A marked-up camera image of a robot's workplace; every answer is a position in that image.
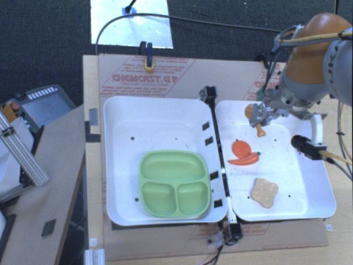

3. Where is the red toy chili pepper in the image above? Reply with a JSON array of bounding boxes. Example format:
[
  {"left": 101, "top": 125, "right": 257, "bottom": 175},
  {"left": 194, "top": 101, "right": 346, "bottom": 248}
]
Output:
[{"left": 227, "top": 151, "right": 261, "bottom": 166}]

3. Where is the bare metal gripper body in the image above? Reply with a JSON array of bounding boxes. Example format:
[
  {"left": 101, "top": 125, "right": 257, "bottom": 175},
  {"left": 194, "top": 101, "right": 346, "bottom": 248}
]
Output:
[{"left": 261, "top": 88, "right": 314, "bottom": 119}]

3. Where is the thin black and white rod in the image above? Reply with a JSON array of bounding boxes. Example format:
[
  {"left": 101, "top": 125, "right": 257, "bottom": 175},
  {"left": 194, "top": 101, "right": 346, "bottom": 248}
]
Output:
[{"left": 208, "top": 97, "right": 237, "bottom": 226}]

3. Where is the brown cardboard board red print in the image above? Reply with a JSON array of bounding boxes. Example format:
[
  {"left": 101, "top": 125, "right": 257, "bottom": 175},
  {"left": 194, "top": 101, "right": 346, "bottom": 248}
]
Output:
[{"left": 98, "top": 53, "right": 329, "bottom": 261}]

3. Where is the white plastic tray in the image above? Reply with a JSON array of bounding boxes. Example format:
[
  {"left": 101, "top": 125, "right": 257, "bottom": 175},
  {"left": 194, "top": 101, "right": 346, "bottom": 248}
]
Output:
[
  {"left": 103, "top": 96, "right": 228, "bottom": 227},
  {"left": 215, "top": 100, "right": 338, "bottom": 222}
]

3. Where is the orange toy orange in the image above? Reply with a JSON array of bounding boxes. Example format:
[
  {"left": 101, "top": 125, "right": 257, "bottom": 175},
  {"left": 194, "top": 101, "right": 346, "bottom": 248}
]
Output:
[{"left": 231, "top": 139, "right": 253, "bottom": 160}]

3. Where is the green divided plate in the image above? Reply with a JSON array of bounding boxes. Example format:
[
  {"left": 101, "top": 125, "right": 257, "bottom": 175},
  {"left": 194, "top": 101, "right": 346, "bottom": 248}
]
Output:
[{"left": 138, "top": 150, "right": 212, "bottom": 219}]

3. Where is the beige toy biscuit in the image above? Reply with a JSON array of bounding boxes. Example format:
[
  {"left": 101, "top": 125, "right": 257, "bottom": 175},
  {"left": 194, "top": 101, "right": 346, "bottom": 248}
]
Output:
[{"left": 250, "top": 177, "right": 279, "bottom": 210}]

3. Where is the brown toy chicken drumstick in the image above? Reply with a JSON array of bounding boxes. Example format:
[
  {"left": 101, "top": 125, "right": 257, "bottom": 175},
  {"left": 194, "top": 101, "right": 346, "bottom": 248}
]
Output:
[{"left": 244, "top": 103, "right": 268, "bottom": 137}]

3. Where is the black cylinder on white bracket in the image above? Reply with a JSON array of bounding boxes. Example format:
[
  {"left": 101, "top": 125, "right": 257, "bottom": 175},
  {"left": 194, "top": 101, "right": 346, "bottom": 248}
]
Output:
[{"left": 290, "top": 114, "right": 328, "bottom": 161}]

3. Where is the black block with thin wires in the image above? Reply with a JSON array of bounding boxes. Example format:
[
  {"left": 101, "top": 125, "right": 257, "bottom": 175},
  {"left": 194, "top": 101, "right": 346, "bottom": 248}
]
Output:
[
  {"left": 199, "top": 85, "right": 217, "bottom": 102},
  {"left": 220, "top": 221, "right": 244, "bottom": 246}
]

